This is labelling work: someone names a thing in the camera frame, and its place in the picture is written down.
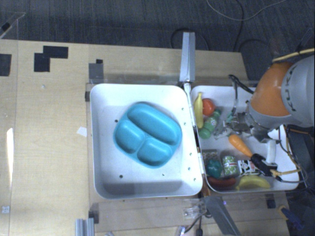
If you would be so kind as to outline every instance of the soda can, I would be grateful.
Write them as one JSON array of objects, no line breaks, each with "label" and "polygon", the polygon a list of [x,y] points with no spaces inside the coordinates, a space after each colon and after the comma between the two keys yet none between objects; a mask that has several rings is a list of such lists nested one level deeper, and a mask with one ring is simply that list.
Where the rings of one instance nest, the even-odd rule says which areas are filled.
[{"label": "soda can", "polygon": [[237,161],[234,156],[227,155],[223,157],[222,164],[225,177],[236,177],[239,175]]}]

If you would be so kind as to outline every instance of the white cable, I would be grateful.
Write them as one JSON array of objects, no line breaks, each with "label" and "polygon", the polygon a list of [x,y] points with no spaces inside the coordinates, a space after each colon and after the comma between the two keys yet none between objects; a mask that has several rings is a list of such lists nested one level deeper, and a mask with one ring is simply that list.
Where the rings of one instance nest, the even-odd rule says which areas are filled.
[{"label": "white cable", "polygon": [[230,20],[234,20],[234,21],[247,21],[247,20],[252,19],[253,17],[257,16],[257,15],[258,15],[260,12],[262,12],[263,10],[265,10],[265,9],[271,7],[271,6],[274,6],[274,5],[283,3],[283,2],[285,2],[285,1],[287,1],[287,0],[282,0],[282,1],[279,1],[279,2],[276,2],[276,3],[273,3],[273,4],[270,4],[270,5],[266,6],[266,7],[263,7],[262,9],[260,9],[259,11],[257,11],[257,12],[256,12],[255,14],[253,14],[252,16],[250,16],[250,17],[248,17],[248,18],[244,18],[244,19],[231,18],[231,17],[229,17],[229,16],[226,16],[226,15],[224,15],[223,13],[221,13],[221,12],[217,11],[216,9],[214,9],[214,8],[211,6],[211,4],[209,3],[209,0],[206,0],[206,1],[207,1],[207,4],[210,6],[210,8],[213,9],[216,13],[220,14],[221,16],[224,16],[224,17],[226,17],[226,18],[228,18],[228,19],[230,19]]}]

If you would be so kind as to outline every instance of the yellow banana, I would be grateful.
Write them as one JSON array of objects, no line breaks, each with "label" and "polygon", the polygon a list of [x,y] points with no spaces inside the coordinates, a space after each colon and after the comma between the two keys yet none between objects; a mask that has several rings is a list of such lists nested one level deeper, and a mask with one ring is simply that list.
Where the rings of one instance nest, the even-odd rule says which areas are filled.
[{"label": "yellow banana", "polygon": [[256,175],[247,175],[241,178],[238,186],[236,186],[236,189],[250,189],[257,187],[269,189],[270,184],[266,179],[262,177]]},{"label": "yellow banana", "polygon": [[196,124],[198,128],[203,127],[203,115],[202,115],[202,99],[201,99],[202,93],[198,93],[198,97],[196,98],[195,102],[193,103],[193,110],[195,112],[196,117]]}]

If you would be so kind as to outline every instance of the blue divided plate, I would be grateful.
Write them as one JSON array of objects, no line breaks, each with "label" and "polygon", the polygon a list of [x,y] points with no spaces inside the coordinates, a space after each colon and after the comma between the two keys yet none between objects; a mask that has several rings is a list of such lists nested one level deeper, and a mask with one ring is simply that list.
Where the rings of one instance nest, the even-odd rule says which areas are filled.
[{"label": "blue divided plate", "polygon": [[166,164],[181,140],[179,124],[145,103],[130,107],[114,130],[116,147],[149,168]]}]

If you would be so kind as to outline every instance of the wooden table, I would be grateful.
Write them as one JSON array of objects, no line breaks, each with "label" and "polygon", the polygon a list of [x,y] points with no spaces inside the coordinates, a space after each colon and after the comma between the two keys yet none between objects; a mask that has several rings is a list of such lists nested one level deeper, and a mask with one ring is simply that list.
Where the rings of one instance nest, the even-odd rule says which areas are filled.
[{"label": "wooden table", "polygon": [[[50,72],[34,72],[34,53],[42,53],[44,45],[67,46],[68,58],[50,59]],[[8,98],[13,108],[16,106],[9,124],[15,126],[12,191],[0,182],[1,196],[7,194],[1,205],[9,203],[11,194],[11,209],[9,215],[1,214],[0,233],[7,235],[9,228],[10,236],[74,235],[75,220],[86,219],[90,208],[87,137],[77,133],[80,127],[87,127],[85,90],[89,63],[102,59],[106,78],[120,78],[122,74],[128,79],[139,75],[167,77],[179,74],[181,50],[14,40],[1,40],[0,46],[0,53],[13,55],[10,76],[0,77],[4,92],[0,106],[8,104]],[[247,78],[239,53],[196,51],[197,78],[221,80],[230,73]],[[6,128],[1,130],[1,138]],[[286,222],[276,209],[267,209],[261,196],[227,196],[225,200],[245,235],[289,235]],[[287,205],[282,193],[275,195],[275,200],[277,206]],[[117,217],[115,227],[121,223]],[[204,235],[220,235],[213,219],[203,223]],[[113,233],[172,236],[176,226]]]}]

